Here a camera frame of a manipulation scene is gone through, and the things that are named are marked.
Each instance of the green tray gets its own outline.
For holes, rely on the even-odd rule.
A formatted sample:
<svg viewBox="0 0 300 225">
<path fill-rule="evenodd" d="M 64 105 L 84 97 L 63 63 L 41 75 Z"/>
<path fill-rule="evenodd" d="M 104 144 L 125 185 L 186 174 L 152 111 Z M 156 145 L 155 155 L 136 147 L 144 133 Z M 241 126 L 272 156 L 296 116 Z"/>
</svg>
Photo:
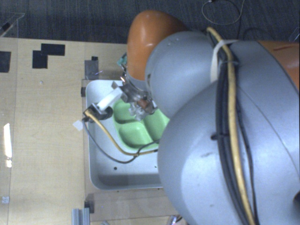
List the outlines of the green tray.
<svg viewBox="0 0 300 225">
<path fill-rule="evenodd" d="M 113 105 L 113 121 L 124 147 L 129 150 L 137 150 L 141 146 L 160 139 L 169 119 L 157 109 L 152 115 L 148 115 L 141 121 L 136 121 L 130 116 L 128 109 L 130 104 L 119 99 Z M 147 147 L 152 150 L 158 147 L 155 143 Z"/>
</svg>

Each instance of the black hole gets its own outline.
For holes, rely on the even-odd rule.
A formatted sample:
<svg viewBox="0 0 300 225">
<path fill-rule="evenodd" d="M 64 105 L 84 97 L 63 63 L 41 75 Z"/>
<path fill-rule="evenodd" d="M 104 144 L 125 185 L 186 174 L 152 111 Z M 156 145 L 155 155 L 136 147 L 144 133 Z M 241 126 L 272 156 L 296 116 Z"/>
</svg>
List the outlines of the black hole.
<svg viewBox="0 0 300 225">
<path fill-rule="evenodd" d="M 211 139 L 211 140 L 217 140 L 217 139 L 218 139 L 217 134 L 211 135 L 211 136 L 210 136 L 210 139 Z"/>
</svg>

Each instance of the teal object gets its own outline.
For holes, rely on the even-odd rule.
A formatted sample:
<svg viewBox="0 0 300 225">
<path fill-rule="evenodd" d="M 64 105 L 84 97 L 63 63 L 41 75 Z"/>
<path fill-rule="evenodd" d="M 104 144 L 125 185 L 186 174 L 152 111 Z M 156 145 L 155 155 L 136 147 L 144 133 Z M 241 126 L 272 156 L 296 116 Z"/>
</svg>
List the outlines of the teal object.
<svg viewBox="0 0 300 225">
<path fill-rule="evenodd" d="M 169 122 L 169 119 L 160 110 L 156 110 L 141 121 L 137 121 L 129 114 L 130 104 L 124 103 L 122 99 L 115 102 L 112 108 L 112 118 L 118 137 L 124 147 L 129 150 L 137 150 L 143 145 L 160 139 Z M 158 144 L 155 143 L 150 145 L 147 150 L 157 147 Z"/>
</svg>

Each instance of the white strap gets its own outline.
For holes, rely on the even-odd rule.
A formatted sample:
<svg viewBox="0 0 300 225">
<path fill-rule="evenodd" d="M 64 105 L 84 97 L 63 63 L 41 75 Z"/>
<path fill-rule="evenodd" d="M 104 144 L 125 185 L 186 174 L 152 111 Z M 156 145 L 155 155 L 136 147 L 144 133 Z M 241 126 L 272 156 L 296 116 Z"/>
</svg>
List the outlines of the white strap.
<svg viewBox="0 0 300 225">
<path fill-rule="evenodd" d="M 210 67 L 210 82 L 213 83 L 214 81 L 218 80 L 218 52 L 220 48 L 225 44 L 235 43 L 238 40 L 221 40 L 218 44 L 214 47 L 214 51 L 212 53 L 211 59 L 211 67 Z"/>
</svg>

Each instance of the transparent plastic panel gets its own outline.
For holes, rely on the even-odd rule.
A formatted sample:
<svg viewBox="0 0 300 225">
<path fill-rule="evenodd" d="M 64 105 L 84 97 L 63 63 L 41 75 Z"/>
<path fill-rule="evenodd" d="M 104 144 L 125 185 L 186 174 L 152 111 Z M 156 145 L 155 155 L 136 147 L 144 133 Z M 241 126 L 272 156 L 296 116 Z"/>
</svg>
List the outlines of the transparent plastic panel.
<svg viewBox="0 0 300 225">
<path fill-rule="evenodd" d="M 0 225 L 8 223 L 13 164 L 19 21 L 24 14 L 0 13 Z"/>
</svg>

